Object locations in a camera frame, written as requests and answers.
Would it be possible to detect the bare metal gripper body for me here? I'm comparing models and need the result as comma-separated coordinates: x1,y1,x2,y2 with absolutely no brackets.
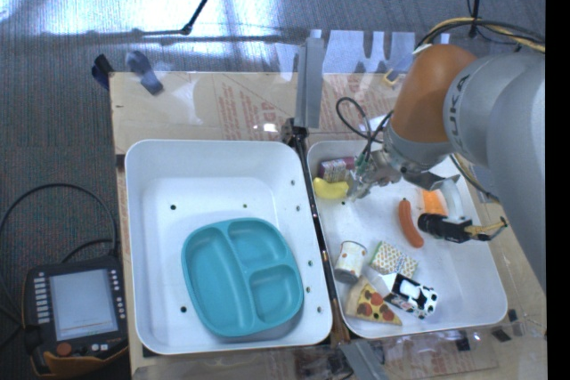
354,149,461,192

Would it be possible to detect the yellow banana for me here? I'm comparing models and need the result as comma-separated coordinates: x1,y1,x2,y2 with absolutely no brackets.
312,176,350,200

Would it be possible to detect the pink carton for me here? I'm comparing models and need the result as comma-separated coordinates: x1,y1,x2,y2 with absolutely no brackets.
318,157,357,183

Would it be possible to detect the orange sausage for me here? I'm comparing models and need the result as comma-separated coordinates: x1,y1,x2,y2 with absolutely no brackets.
397,198,425,249

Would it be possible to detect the orange carrot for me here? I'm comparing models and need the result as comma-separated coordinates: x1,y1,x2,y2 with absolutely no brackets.
420,189,449,218

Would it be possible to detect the white cup with orange dots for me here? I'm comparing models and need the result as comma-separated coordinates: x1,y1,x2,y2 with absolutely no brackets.
333,240,368,285

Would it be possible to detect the orange patterned carton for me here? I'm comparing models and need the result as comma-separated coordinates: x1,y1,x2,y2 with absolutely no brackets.
368,240,419,279

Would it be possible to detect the pizza slice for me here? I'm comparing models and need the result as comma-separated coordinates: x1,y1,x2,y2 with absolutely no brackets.
343,275,403,327

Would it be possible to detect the black and white cow carton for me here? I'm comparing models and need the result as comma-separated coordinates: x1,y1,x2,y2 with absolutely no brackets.
382,272,439,320

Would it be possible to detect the white plastic tray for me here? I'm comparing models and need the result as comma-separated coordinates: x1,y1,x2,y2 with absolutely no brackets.
305,140,509,340
124,139,334,356

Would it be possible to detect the blue divided plate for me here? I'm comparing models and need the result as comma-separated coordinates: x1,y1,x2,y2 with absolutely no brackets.
180,217,305,339

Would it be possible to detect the brown cardboard board red print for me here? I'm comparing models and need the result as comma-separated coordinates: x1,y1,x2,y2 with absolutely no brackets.
109,70,547,380

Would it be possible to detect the black block with thin wires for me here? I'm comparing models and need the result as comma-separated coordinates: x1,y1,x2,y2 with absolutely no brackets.
281,118,309,148

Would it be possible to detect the black cylinder on white bracket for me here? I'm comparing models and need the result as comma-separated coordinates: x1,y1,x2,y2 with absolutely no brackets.
417,175,474,244

